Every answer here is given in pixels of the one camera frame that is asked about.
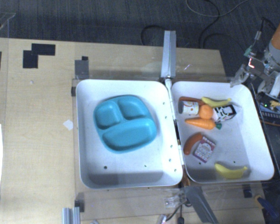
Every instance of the gray carpet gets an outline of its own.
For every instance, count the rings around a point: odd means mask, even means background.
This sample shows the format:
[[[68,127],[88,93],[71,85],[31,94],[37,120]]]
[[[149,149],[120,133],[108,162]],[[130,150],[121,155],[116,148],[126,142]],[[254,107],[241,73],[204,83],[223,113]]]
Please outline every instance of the gray carpet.
[[[188,0],[200,13],[214,14],[215,8],[203,0]],[[244,0],[211,0],[221,14]],[[0,0],[0,13],[15,12],[10,37],[79,42],[104,42],[162,46],[162,30],[176,30],[178,47],[198,48],[201,32],[215,18],[191,12],[185,0]],[[242,62],[243,50],[253,42],[266,17],[275,26],[280,22],[280,0],[250,0],[230,14],[220,17],[207,29],[205,48],[219,49],[228,76]],[[266,26],[258,48],[268,43],[273,30]],[[0,36],[6,36],[4,30]]]

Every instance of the blue divided plate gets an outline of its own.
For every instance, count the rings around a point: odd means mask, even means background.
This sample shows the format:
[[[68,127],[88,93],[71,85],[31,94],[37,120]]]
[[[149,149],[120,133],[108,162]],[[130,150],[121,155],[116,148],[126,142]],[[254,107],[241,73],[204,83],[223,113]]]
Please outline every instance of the blue divided plate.
[[[116,153],[143,147],[157,135],[149,110],[136,96],[106,100],[95,108],[93,116],[101,141]]]

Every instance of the can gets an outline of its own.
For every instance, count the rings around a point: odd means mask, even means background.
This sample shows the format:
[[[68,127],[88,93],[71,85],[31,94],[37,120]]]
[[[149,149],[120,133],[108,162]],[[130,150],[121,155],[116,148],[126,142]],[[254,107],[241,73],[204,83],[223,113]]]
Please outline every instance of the can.
[[[193,101],[180,100],[178,103],[178,112],[180,114],[197,115],[199,111],[199,104]]]

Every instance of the orange carrot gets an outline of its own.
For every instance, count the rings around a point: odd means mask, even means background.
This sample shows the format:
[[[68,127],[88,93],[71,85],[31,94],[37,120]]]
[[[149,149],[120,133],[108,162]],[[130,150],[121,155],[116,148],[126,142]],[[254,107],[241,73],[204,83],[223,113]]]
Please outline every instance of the orange carrot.
[[[203,129],[213,129],[216,127],[216,124],[213,120],[211,119],[186,119],[185,122],[190,125],[194,125]]]
[[[201,105],[204,105],[204,104],[205,104],[202,100],[200,100],[200,99],[196,99],[196,98],[191,98],[191,97],[185,97],[185,96],[182,96],[182,97],[180,97],[180,98],[178,99],[178,102],[179,102],[179,101],[181,101],[181,100],[182,100],[182,101],[192,101],[192,102],[197,102],[199,106],[201,106]]]
[[[198,114],[202,119],[210,119],[213,116],[214,111],[209,105],[202,105],[199,107]]]
[[[202,140],[203,136],[201,133],[194,134],[193,136],[189,137],[186,141],[185,145],[183,146],[183,153],[185,155],[189,155],[191,153],[191,149],[198,141]]]

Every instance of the wood surface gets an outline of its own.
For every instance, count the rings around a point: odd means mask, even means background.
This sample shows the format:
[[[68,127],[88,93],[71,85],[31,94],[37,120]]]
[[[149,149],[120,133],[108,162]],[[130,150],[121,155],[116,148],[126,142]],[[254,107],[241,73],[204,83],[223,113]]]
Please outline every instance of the wood surface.
[[[62,208],[73,208],[76,195],[81,194],[93,202],[87,203],[88,208],[93,207],[90,212],[81,213],[83,224],[94,218],[100,224],[155,224],[159,214],[172,213],[161,204],[154,206],[163,203],[158,192],[164,190],[149,190],[154,194],[147,199],[144,189],[124,191],[124,195],[122,190],[110,195],[110,191],[85,189],[75,170],[74,132],[63,125],[74,121],[71,86],[75,59],[88,56],[91,78],[157,79],[162,48],[22,39],[6,42],[2,38],[0,43],[8,58],[8,70],[0,71],[7,80],[0,86],[0,102],[6,100],[6,110],[0,110],[5,119],[0,224],[59,224]],[[31,50],[32,43],[55,44],[56,55],[39,56],[38,69],[23,69],[23,50]],[[201,80],[224,74],[218,51],[177,49],[178,77]],[[221,223],[264,223],[253,199],[243,198],[239,190],[206,187],[204,192]],[[261,191],[259,186],[253,187],[255,195]],[[183,210],[185,223],[200,223],[192,207]]]

